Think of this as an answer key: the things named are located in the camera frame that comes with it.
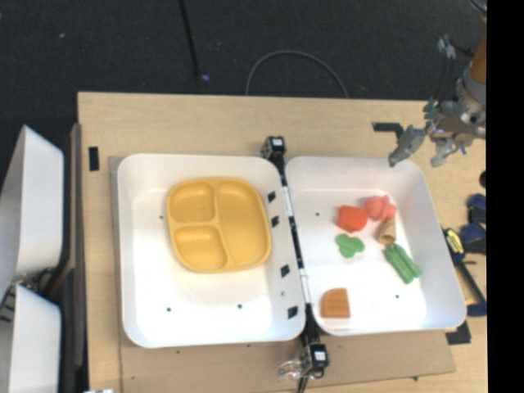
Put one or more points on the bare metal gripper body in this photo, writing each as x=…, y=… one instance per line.
x=460, y=123

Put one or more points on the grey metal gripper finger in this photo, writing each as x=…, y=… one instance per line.
x=407, y=141
x=444, y=152

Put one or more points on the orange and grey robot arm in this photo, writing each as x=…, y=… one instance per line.
x=478, y=61

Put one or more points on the pink ice cream cone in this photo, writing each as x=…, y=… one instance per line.
x=380, y=208

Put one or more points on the red-orange toy block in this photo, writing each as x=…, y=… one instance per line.
x=352, y=218

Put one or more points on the green toy broccoli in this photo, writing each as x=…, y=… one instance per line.
x=349, y=245

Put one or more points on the green toy beans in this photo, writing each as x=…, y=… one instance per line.
x=403, y=263

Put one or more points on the thin black and white rod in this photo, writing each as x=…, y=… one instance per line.
x=295, y=236

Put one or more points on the white plastic tray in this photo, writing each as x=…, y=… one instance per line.
x=204, y=305
x=368, y=301

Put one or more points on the orange toy waffle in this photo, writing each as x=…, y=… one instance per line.
x=335, y=304

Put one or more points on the yellow divided plate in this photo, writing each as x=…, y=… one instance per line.
x=241, y=219

